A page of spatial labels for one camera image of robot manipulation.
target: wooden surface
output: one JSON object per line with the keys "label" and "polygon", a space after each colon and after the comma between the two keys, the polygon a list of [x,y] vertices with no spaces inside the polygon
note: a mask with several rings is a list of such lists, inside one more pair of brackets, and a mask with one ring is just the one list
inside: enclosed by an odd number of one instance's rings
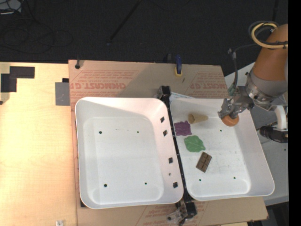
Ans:
{"label": "wooden surface", "polygon": [[55,105],[55,82],[67,64],[34,66],[34,79],[17,79],[17,92],[0,100],[0,225],[77,225],[69,106]]}

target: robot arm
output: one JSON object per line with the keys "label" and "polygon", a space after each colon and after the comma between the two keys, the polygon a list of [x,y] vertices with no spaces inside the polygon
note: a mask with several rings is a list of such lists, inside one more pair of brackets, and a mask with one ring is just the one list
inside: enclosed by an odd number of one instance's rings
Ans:
{"label": "robot arm", "polygon": [[[256,38],[256,33],[264,26],[274,28],[266,42]],[[282,113],[279,111],[283,105],[275,103],[275,99],[288,90],[288,24],[276,26],[272,22],[259,23],[252,29],[251,37],[262,49],[248,74],[246,85],[237,86],[232,98],[224,99],[222,109],[218,112],[227,126],[235,126],[239,122],[238,114],[254,106],[275,111],[278,121],[281,120]],[[276,129],[261,128],[260,133],[278,142],[288,141],[286,123],[281,123]]]}

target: blue clamp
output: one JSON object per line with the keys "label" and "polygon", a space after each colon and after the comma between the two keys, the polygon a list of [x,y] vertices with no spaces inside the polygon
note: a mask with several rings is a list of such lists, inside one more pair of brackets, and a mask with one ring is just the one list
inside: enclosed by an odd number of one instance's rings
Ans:
{"label": "blue clamp", "polygon": [[175,57],[176,67],[174,68],[175,75],[180,77],[182,76],[182,61],[180,55],[176,55]]}

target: yellow cable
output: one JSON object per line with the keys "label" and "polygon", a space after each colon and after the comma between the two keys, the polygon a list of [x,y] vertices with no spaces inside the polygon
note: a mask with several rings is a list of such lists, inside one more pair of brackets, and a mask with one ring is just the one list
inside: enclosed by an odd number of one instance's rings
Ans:
{"label": "yellow cable", "polygon": [[275,24],[271,24],[271,23],[261,23],[261,24],[258,24],[256,25],[253,29],[252,29],[252,32],[251,32],[251,37],[252,39],[254,40],[255,43],[257,43],[258,45],[262,46],[262,47],[265,47],[265,48],[283,48],[284,45],[283,44],[280,44],[280,45],[270,45],[270,44],[265,44],[265,43],[262,43],[260,42],[256,36],[255,36],[255,31],[260,27],[260,26],[272,26],[274,28],[277,28],[277,25]]}

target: cardboard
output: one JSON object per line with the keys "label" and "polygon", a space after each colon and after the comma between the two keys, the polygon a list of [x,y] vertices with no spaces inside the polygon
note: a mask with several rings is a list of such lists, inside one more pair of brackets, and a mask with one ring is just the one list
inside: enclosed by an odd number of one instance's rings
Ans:
{"label": "cardboard", "polygon": [[[195,98],[226,98],[227,86],[217,65],[182,65],[182,76],[174,64],[69,60],[70,103],[75,167],[77,217],[79,226],[173,226],[167,214],[174,204],[93,210],[82,207],[79,195],[78,151],[74,107],[83,97],[155,97],[160,86]],[[208,202],[195,201],[198,214],[185,226],[208,226],[267,219],[262,197]]]}

